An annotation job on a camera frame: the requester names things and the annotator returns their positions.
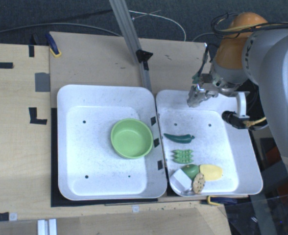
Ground white plastic tray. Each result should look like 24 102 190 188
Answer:
56 84 168 201
155 89 264 198

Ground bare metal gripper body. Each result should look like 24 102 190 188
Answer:
197 73 244 97

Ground white block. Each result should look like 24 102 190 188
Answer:
169 168 193 192

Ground yellow potato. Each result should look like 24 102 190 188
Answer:
198 164 224 182

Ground green bowl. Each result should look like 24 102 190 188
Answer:
110 117 154 160

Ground flat brown board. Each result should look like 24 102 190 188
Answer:
49 31 250 203

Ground dark green pepper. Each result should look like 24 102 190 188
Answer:
163 132 196 144

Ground green apple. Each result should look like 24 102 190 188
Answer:
181 164 200 181

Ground green pea pods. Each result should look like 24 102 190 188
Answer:
171 148 194 164

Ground tan lotus root slice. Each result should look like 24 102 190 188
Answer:
192 172 206 195

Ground black cylinder on white bracket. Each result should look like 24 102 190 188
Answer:
221 91 251 130

